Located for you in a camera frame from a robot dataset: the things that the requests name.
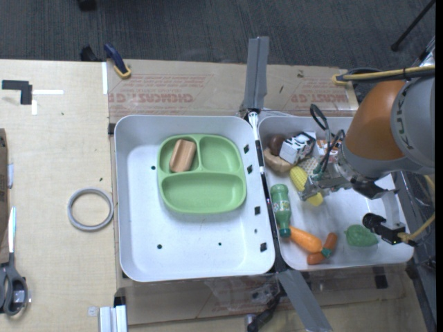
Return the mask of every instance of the toy carrot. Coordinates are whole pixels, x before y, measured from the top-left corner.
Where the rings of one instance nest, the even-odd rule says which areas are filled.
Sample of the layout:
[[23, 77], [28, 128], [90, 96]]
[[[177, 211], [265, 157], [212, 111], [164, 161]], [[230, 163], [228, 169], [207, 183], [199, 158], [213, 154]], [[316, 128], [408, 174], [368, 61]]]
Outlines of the toy carrot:
[[291, 240], [297, 243], [300, 247], [303, 247], [310, 253], [321, 251], [323, 245], [317, 236], [293, 226], [289, 226], [289, 229], [291, 230]]
[[335, 249], [335, 245], [337, 243], [337, 234], [334, 232], [330, 232], [327, 237], [325, 244], [320, 252], [311, 253], [307, 256], [308, 264], [319, 264], [325, 258], [329, 258], [332, 254], [332, 251]]

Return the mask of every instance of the gray ring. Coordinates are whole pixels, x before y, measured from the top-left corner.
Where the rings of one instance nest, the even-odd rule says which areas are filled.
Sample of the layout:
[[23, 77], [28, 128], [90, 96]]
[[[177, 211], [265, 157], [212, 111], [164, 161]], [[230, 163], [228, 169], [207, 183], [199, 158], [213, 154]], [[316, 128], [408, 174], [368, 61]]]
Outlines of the gray ring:
[[[98, 194], [104, 200], [106, 200], [106, 202], [108, 203], [108, 206], [109, 206], [108, 216], [103, 222], [99, 223], [98, 225], [82, 224], [79, 221], [77, 221], [77, 219], [75, 219], [74, 216], [72, 215], [72, 206], [73, 206], [75, 200], [78, 199], [78, 197], [82, 196], [83, 194]], [[74, 192], [74, 194], [70, 197], [69, 202], [68, 202], [69, 221], [71, 222], [72, 225], [74, 225], [74, 227], [76, 227], [79, 230], [83, 230], [83, 231], [100, 230], [100, 229], [104, 228], [107, 224], [109, 224], [109, 222], [112, 220], [113, 214], [114, 214], [114, 204], [112, 203], [112, 198], [108, 193], [101, 190], [100, 188], [95, 188], [95, 187], [82, 188], [81, 190]]]

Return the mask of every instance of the black camera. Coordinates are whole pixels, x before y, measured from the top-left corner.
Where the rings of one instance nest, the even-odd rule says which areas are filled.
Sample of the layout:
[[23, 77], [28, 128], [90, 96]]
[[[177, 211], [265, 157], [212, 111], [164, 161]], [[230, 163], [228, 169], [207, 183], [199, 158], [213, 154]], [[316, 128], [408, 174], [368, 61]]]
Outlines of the black camera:
[[386, 219], [380, 215], [376, 215], [373, 213], [367, 213], [363, 217], [363, 225], [371, 230], [371, 232], [380, 235], [381, 239], [390, 243], [391, 245], [395, 245], [396, 243], [400, 243], [401, 239], [397, 234], [400, 232], [405, 232], [406, 228], [404, 225], [398, 227], [397, 229], [387, 228], [383, 223], [386, 222]]

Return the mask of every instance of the green divided plate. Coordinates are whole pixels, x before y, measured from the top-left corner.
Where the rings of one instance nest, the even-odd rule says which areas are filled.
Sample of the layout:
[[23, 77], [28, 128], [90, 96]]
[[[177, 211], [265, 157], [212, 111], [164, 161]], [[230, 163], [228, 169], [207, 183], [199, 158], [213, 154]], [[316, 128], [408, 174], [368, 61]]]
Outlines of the green divided plate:
[[[174, 173], [170, 171], [169, 161], [179, 139], [194, 142], [197, 150], [190, 169]], [[242, 158], [235, 144], [223, 136], [186, 134], [169, 137], [160, 145], [157, 169], [161, 197], [175, 212], [230, 212], [246, 198]]]

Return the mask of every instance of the light wood surface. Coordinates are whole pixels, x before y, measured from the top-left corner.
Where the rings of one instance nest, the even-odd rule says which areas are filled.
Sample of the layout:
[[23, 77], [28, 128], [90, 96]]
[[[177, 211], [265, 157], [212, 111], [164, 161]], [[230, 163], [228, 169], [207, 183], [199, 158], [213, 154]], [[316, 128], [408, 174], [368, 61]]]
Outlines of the light wood surface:
[[[74, 191], [99, 187], [111, 192], [107, 97], [102, 66], [86, 62], [1, 60], [2, 80], [29, 81], [34, 90], [63, 90], [36, 95], [37, 115], [19, 104], [19, 91], [0, 90], [0, 127], [7, 131], [17, 208], [16, 267], [26, 277], [32, 303], [17, 318], [0, 315], [0, 331], [97, 331], [94, 316], [112, 306], [116, 292], [114, 225], [82, 232], [68, 220], [66, 205]], [[75, 204], [86, 223], [106, 216], [94, 196]], [[411, 280], [401, 276], [404, 294], [396, 299], [325, 306], [335, 331], [425, 331]], [[294, 311], [278, 311], [265, 331], [304, 331]], [[225, 317], [151, 326], [129, 331], [245, 331], [244, 317]]]

